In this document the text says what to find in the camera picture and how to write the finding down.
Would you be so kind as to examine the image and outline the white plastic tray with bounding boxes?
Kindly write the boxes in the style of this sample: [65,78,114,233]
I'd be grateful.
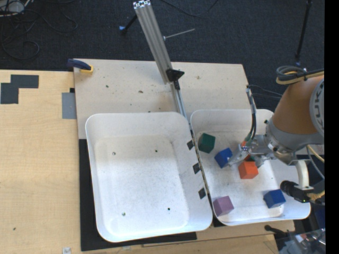
[84,111,214,243]
[190,108,312,226]

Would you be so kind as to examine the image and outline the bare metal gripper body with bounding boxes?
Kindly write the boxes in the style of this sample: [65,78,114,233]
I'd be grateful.
[242,135,276,167]

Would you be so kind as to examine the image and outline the green cube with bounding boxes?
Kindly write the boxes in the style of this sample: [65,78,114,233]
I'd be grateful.
[198,132,217,154]

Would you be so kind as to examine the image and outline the purple cube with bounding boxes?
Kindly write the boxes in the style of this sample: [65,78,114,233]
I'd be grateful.
[212,195,235,217]

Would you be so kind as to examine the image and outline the pale wood board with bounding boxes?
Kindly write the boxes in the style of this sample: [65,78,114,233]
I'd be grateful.
[73,58,297,244]

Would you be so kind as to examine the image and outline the blue cube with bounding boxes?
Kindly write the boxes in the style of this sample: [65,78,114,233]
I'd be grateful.
[263,188,287,209]
[213,147,234,169]

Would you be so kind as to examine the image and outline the black cylinder on white bracket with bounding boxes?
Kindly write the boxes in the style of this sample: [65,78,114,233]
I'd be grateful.
[280,159,316,204]

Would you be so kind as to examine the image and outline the orange cube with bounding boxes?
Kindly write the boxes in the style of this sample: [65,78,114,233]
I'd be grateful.
[237,160,260,180]

